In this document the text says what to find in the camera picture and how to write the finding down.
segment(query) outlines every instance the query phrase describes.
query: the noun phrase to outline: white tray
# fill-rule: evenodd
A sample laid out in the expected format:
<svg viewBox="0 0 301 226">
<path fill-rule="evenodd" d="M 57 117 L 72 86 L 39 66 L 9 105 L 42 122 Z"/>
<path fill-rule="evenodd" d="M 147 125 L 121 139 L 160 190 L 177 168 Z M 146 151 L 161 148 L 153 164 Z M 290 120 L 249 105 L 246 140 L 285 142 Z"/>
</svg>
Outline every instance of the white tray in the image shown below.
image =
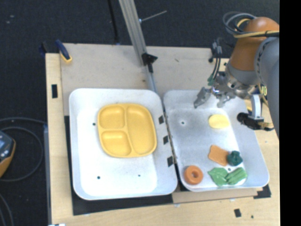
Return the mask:
<svg viewBox="0 0 301 226">
<path fill-rule="evenodd" d="M 136 103 L 153 118 L 157 148 L 147 156 L 116 158 L 101 147 L 97 113 L 105 105 Z M 172 154 L 159 96 L 141 89 L 76 89 L 69 97 L 73 187 L 86 200 L 157 196 L 172 193 L 177 186 Z"/>
<path fill-rule="evenodd" d="M 193 102 L 197 94 L 197 90 L 172 90 L 164 96 L 167 122 L 183 185 L 194 192 L 265 186 L 269 181 L 269 172 L 255 132 L 237 121 L 238 113 L 247 113 L 245 102 L 235 98 L 226 102 L 223 108 L 218 108 L 219 100 L 211 95 L 206 103 L 195 109 Z M 212 129 L 208 124 L 212 114 L 225 115 L 230 126 L 226 129 Z M 223 167 L 208 158 L 212 144 L 227 151 L 239 151 L 243 162 L 236 167 L 224 168 L 231 172 L 237 167 L 243 167 L 248 174 L 247 179 L 234 186 L 218 187 L 208 174 L 215 167 Z M 190 185 L 184 180 L 184 171 L 190 165 L 198 166 L 204 173 L 198 185 Z"/>
</svg>

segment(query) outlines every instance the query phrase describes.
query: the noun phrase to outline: orange donut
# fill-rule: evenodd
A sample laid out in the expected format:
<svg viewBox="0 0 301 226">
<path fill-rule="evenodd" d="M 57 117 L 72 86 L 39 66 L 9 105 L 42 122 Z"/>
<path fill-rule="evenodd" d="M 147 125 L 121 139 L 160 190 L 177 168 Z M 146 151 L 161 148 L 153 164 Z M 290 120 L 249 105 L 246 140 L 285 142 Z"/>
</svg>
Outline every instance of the orange donut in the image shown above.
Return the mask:
<svg viewBox="0 0 301 226">
<path fill-rule="evenodd" d="M 184 179 L 187 183 L 195 185 L 203 180 L 204 174 L 197 166 L 189 166 L 184 171 Z"/>
</svg>

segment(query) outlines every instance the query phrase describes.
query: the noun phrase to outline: yellow plate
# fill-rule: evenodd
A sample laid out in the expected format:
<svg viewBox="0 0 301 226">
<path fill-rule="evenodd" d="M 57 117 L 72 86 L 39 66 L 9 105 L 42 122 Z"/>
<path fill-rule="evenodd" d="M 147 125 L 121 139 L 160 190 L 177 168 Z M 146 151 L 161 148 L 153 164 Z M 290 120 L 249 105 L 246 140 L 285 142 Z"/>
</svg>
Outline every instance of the yellow plate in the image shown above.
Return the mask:
<svg viewBox="0 0 301 226">
<path fill-rule="evenodd" d="M 113 104 L 97 115 L 100 144 L 114 157 L 139 157 L 152 153 L 157 136 L 151 113 L 138 104 Z"/>
</svg>

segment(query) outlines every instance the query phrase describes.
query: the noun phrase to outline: black floor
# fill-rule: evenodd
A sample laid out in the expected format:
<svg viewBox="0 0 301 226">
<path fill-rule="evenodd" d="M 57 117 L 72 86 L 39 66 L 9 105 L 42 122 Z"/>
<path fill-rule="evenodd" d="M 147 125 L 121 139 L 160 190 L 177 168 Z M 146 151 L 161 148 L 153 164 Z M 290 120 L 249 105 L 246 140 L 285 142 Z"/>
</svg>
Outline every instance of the black floor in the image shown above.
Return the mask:
<svg viewBox="0 0 301 226">
<path fill-rule="evenodd" d="M 111 0 L 117 32 L 113 29 L 108 0 L 0 0 L 0 119 L 26 117 L 47 120 L 44 58 L 39 45 L 46 41 L 56 52 L 54 41 L 129 45 L 118 0 Z M 279 23 L 280 0 L 135 0 L 141 19 L 166 13 L 142 23 L 148 46 L 203 47 L 226 33 L 222 16 L 241 11 L 267 16 Z M 224 50 L 224 56 L 230 50 Z M 34 122 L 0 122 L 0 129 L 18 126 L 33 131 L 43 142 L 43 126 Z M 7 131 L 17 142 L 9 170 L 3 178 L 17 178 L 39 162 L 37 140 L 19 129 Z M 17 182 L 0 181 L 16 226 L 46 226 L 47 198 L 45 159 L 30 177 Z M 0 209 L 11 225 L 5 203 Z"/>
</svg>

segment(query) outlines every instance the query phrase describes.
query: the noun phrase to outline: black and orange device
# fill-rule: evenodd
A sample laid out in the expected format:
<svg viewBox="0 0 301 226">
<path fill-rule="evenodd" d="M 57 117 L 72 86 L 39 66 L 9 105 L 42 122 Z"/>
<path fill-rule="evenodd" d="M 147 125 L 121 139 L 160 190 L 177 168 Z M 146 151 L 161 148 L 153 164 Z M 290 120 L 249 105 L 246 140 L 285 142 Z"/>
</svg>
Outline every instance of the black and orange device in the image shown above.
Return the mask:
<svg viewBox="0 0 301 226">
<path fill-rule="evenodd" d="M 0 177 L 3 176 L 10 165 L 15 149 L 15 140 L 0 130 Z"/>
</svg>

